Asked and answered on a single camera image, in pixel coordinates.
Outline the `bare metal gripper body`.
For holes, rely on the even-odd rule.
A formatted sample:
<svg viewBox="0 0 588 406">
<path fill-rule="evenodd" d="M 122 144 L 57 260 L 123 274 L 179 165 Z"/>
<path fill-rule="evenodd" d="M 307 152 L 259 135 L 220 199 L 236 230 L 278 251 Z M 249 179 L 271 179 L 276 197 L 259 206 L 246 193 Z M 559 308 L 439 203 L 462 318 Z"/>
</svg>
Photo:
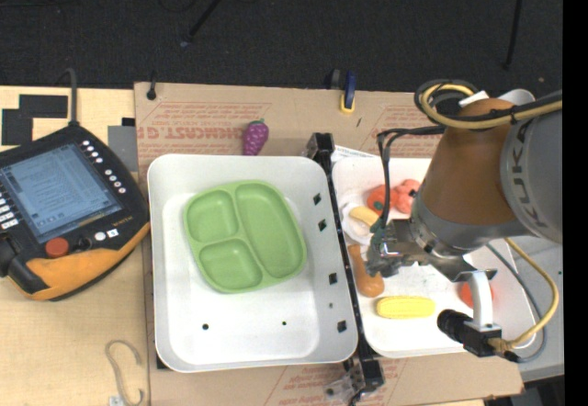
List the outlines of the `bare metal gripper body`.
<svg viewBox="0 0 588 406">
<path fill-rule="evenodd" d="M 377 221 L 377 250 L 385 260 L 410 256 L 414 264 L 430 265 L 448 280 L 465 280 L 473 272 L 463 254 L 453 253 L 451 248 L 433 239 L 424 240 L 412 233 L 411 220 L 391 220 L 383 225 Z"/>
</svg>

